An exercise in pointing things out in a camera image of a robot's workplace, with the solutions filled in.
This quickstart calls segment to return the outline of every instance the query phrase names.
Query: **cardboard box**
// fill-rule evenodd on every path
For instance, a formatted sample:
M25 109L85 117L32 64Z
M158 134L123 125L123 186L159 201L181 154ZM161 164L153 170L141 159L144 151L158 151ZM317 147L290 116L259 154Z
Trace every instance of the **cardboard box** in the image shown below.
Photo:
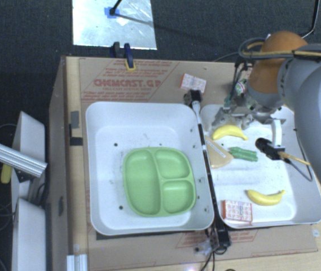
M207 81L202 105L220 104L227 95L231 63L63 57L50 104L50 195L47 201L53 270L66 270L66 256L88 255L89 270L117 270L201 262L196 247L204 231L105 237L89 218L89 176L84 114L99 100L182 103L184 73ZM217 260L284 255L317 250L310 225L231 231L231 247Z

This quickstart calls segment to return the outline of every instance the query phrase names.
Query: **banana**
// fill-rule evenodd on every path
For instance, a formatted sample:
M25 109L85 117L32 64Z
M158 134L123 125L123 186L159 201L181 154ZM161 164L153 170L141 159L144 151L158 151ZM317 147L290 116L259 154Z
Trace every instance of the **banana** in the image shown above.
M248 190L247 195L253 203L256 203L261 206L273 206L278 204L282 196L285 194L285 191L274 194L274 195L263 195L257 191Z
M220 139L224 136L234 136L234 137L240 137L243 140L247 140L248 137L246 137L240 128L238 128L235 125L223 125L220 128L217 128L215 132L213 133L213 140Z

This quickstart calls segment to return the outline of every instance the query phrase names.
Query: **blue tape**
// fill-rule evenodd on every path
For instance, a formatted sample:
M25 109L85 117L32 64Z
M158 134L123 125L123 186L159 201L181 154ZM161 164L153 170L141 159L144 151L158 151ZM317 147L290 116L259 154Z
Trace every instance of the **blue tape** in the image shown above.
M120 15L120 10L118 9L118 8L116 8L116 10L115 10L115 15L110 15L110 9L111 9L112 7L105 7L104 8L104 13L105 13L105 15L106 15L106 17L107 18L109 18L109 19L114 19L114 18L116 18L116 15Z

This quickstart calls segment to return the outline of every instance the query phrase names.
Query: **metal sheet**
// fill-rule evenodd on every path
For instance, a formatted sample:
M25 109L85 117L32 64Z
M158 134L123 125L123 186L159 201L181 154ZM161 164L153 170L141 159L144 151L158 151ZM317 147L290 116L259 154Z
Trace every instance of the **metal sheet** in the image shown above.
M135 49L154 49L156 41L150 0L123 0L115 18L106 9L117 0L73 0L73 43L110 47L129 43Z

